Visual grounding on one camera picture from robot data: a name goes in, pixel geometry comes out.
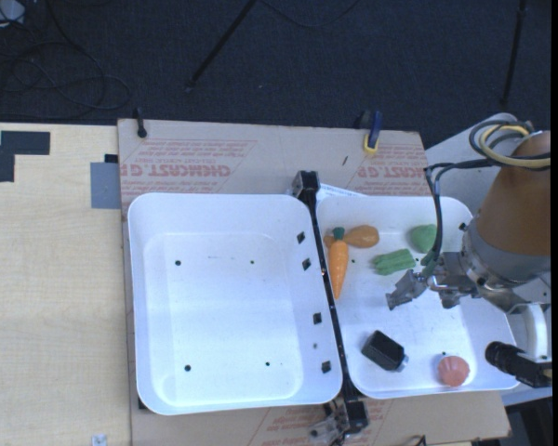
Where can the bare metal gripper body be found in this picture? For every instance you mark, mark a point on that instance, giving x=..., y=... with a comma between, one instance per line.
x=465, y=277

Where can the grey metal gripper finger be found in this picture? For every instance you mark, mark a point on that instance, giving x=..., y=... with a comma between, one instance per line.
x=450, y=299
x=405, y=290

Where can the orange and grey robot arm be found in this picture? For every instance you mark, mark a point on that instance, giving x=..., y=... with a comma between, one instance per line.
x=516, y=202

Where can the green ribbed toy vegetable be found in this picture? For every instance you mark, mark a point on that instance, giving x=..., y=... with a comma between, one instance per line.
x=393, y=262

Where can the white plastic tray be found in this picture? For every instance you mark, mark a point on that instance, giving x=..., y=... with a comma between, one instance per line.
x=423, y=323
x=223, y=314

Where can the green rounded toy vegetable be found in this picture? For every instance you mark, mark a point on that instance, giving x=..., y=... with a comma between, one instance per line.
x=422, y=238

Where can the small black box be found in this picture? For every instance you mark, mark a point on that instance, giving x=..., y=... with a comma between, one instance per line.
x=383, y=350

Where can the orange toy carrot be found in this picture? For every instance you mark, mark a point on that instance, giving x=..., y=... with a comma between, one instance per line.
x=338, y=263

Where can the thin black rod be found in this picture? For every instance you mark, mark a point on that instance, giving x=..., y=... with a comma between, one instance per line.
x=328, y=291

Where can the white paper slip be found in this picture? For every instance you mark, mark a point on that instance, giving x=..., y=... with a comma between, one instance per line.
x=341, y=190

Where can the brown cardboard board red print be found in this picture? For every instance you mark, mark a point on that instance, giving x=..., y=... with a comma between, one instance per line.
x=269, y=165

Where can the black cylinder on white bracket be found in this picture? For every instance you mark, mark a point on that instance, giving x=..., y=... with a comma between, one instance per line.
x=511, y=359

